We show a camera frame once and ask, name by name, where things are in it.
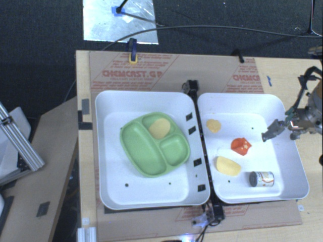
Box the yellow oval potato chip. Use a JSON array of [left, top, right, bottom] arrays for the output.
[[148, 117, 171, 140]]

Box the small white can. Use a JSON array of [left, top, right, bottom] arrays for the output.
[[249, 171, 275, 188]]

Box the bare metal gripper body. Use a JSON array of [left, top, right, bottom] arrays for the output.
[[285, 106, 323, 136]]

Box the small yellow round biscuit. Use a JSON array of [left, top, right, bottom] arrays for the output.
[[206, 119, 222, 133]]

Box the brown cardboard board red print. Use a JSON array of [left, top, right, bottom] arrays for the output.
[[88, 50, 303, 242]]

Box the green divided plate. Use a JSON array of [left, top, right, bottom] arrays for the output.
[[119, 111, 191, 178]]

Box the white plastic tray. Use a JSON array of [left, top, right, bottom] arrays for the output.
[[197, 92, 310, 204], [94, 90, 211, 211]]

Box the thin black rod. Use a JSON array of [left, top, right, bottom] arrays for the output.
[[190, 89, 219, 209]]

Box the yellow half-round bread slice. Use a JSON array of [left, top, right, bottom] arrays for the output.
[[213, 156, 242, 177]]

